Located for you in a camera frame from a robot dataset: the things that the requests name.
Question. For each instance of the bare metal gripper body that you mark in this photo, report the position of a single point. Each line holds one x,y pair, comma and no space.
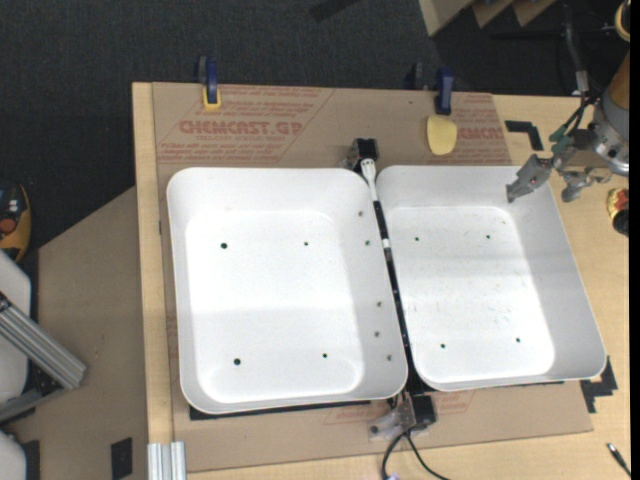
607,150

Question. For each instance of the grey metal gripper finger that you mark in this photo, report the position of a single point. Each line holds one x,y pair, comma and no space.
527,175
575,183

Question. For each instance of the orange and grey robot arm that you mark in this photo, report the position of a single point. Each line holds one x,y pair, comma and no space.
619,88

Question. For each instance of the red and yellow small can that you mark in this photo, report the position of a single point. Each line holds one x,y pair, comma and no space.
620,208

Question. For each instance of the pale yellow toy bread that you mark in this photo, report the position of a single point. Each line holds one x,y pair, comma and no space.
441,135

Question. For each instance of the white plastic tray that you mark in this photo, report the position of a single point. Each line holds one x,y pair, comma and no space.
280,288
480,288

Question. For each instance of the thin black and white rod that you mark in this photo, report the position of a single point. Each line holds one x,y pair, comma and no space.
387,248

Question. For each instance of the brown cardboard board, red print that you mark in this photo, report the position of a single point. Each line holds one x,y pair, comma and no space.
320,118

